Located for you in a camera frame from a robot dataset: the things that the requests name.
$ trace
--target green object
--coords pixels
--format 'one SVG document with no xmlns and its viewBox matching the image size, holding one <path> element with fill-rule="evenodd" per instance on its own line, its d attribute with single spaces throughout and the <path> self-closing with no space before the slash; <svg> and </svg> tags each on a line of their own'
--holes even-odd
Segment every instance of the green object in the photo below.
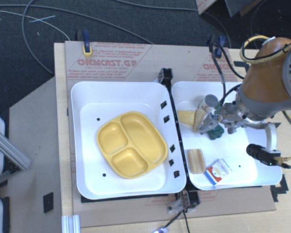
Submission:
<svg viewBox="0 0 291 233">
<path fill-rule="evenodd" d="M 218 124 L 217 127 L 215 127 L 213 130 L 208 131 L 207 133 L 211 140 L 215 140 L 223 135 L 224 129 L 221 127 L 220 124 Z"/>
</svg>

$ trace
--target yellow divided plate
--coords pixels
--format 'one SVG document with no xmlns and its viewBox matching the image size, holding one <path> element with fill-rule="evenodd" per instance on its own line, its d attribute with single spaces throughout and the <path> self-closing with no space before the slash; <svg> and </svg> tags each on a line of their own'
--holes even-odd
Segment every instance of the yellow divided plate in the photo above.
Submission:
<svg viewBox="0 0 291 233">
<path fill-rule="evenodd" d="M 137 178 L 162 163 L 168 148 L 152 122 L 139 112 L 127 112 L 98 130 L 100 151 L 123 178 Z"/>
</svg>

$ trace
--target black fabric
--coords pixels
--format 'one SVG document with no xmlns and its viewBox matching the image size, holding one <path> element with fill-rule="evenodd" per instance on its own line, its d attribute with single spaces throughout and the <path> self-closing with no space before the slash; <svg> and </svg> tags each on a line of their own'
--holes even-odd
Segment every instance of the black fabric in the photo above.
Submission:
<svg viewBox="0 0 291 233">
<path fill-rule="evenodd" d="M 0 4 L 27 4 L 31 0 L 0 0 Z M 126 0 L 134 3 L 196 9 L 195 0 Z M 224 35 L 221 25 L 206 13 L 138 8 L 110 0 L 37 0 L 45 5 L 73 10 L 116 24 L 148 39 L 154 44 L 205 46 L 212 34 Z M 241 17 L 229 16 L 224 0 L 218 0 L 207 13 L 226 28 L 231 47 L 239 48 L 251 35 L 253 8 Z M 22 14 L 24 8 L 0 7 L 0 10 Z M 44 18 L 74 40 L 77 29 L 86 29 L 91 41 L 145 43 L 124 31 L 87 18 L 48 9 L 30 8 L 29 16 Z M 45 83 L 49 75 L 28 51 L 21 33 L 22 17 L 0 13 L 0 114 Z M 54 70 L 53 44 L 66 38 L 52 27 L 25 20 L 28 43 L 37 58 Z M 291 0 L 268 0 L 253 21 L 254 33 L 291 38 Z"/>
</svg>

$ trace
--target blue and white eraser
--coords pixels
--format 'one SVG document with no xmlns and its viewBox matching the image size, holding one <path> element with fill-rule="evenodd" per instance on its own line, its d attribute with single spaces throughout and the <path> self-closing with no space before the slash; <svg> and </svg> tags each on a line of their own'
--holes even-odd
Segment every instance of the blue and white eraser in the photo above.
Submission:
<svg viewBox="0 0 291 233">
<path fill-rule="evenodd" d="M 216 161 L 212 166 L 206 169 L 205 175 L 213 185 L 216 185 L 231 172 L 232 169 L 228 166 L 225 160 L 220 159 Z"/>
</svg>

